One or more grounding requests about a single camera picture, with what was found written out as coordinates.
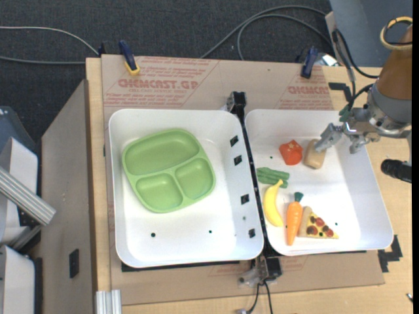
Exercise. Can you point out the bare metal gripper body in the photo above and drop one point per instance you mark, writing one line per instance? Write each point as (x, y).
(376, 126)

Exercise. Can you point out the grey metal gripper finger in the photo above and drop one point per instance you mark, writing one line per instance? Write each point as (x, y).
(357, 142)
(327, 139)

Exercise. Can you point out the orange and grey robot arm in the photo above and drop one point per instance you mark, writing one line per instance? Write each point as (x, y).
(396, 77)

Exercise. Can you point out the beige bread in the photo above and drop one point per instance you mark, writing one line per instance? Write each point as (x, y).
(312, 160)

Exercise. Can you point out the white plastic tray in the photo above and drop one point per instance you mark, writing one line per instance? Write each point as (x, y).
(353, 201)
(183, 240)

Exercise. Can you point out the green beans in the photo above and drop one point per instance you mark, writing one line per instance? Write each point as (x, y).
(271, 175)

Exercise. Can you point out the thin black rod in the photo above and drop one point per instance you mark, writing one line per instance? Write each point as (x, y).
(252, 162)

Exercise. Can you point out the yellow banana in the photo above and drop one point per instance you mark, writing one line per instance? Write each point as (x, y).
(271, 204)

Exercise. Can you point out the orange carrot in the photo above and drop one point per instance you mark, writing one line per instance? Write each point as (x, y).
(293, 219)

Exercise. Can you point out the pizza slice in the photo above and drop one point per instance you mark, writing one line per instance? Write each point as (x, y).
(316, 227)

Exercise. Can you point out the green divided plate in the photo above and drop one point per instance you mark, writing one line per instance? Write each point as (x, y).
(163, 155)

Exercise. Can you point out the brown cardboard board red print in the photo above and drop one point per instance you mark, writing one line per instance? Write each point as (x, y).
(183, 283)

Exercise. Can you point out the black cylinder on white bracket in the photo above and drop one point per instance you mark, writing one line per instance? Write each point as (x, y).
(397, 170)

